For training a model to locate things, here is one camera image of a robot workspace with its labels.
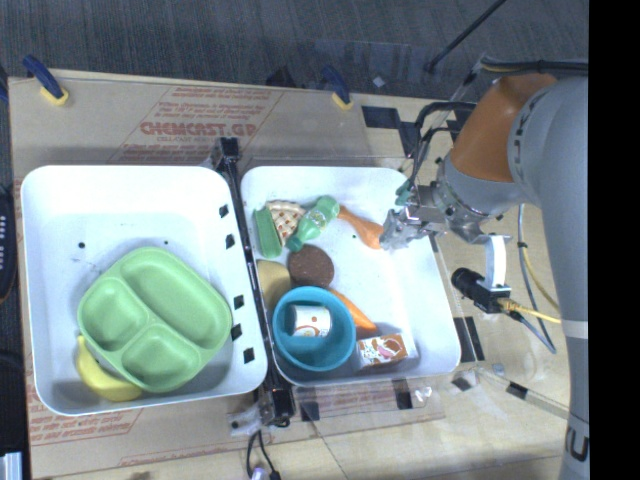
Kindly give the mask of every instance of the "yellow banana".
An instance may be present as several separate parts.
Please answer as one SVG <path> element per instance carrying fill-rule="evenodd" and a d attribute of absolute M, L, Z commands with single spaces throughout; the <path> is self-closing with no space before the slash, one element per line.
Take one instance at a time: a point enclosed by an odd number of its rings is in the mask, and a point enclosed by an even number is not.
<path fill-rule="evenodd" d="M 82 335 L 78 336 L 76 369 L 82 382 L 94 393 L 112 402 L 127 402 L 142 395 L 142 389 L 135 384 L 105 372 L 87 348 Z"/>

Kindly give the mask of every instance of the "green plate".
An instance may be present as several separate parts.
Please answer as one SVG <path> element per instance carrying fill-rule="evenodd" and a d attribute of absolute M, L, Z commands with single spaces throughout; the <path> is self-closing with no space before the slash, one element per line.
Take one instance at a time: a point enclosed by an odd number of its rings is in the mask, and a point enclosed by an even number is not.
<path fill-rule="evenodd" d="M 78 324 L 90 348 L 145 391 L 179 388 L 224 345 L 227 301 L 174 254 L 136 249 L 87 290 Z"/>

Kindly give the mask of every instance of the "blue bowl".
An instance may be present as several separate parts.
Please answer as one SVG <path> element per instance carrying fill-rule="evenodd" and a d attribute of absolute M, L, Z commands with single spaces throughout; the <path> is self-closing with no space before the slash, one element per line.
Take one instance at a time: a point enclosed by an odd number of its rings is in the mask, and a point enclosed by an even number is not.
<path fill-rule="evenodd" d="M 322 337 L 291 336 L 290 306 L 322 305 L 331 313 L 331 330 Z M 273 312 L 276 350 L 291 365 L 309 372 L 326 372 L 344 364 L 356 344 L 356 326 L 347 306 L 333 293 L 301 286 L 285 293 Z"/>

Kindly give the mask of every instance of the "black pole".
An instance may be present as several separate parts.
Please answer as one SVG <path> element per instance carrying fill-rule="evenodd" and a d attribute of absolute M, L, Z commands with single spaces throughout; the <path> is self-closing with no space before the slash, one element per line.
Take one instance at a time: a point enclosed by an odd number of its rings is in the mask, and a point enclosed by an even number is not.
<path fill-rule="evenodd" d="M 436 55 L 431 62 L 424 66 L 424 70 L 428 73 L 433 74 L 433 71 L 436 67 L 436 64 L 444 59 L 456 46 L 458 46 L 464 39 L 471 34 L 476 28 L 480 26 L 480 24 L 486 20 L 491 14 L 493 14 L 498 7 L 500 7 L 507 0 L 498 0 L 494 3 L 489 9 L 487 9 L 476 21 L 474 21 L 469 27 L 467 27 L 464 32 L 462 32 L 458 37 L 456 37 L 444 50 L 442 50 L 438 55 Z"/>

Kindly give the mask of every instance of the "green bottle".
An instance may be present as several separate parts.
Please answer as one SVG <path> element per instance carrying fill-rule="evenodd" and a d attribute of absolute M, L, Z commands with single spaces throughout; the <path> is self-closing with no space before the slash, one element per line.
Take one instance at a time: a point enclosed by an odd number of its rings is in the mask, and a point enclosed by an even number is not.
<path fill-rule="evenodd" d="M 340 213 L 338 201 L 330 196 L 322 196 L 316 201 L 315 206 L 302 216 L 296 232 L 287 240 L 287 248 L 293 252 L 302 249 L 305 242 L 319 237 L 338 213 Z"/>

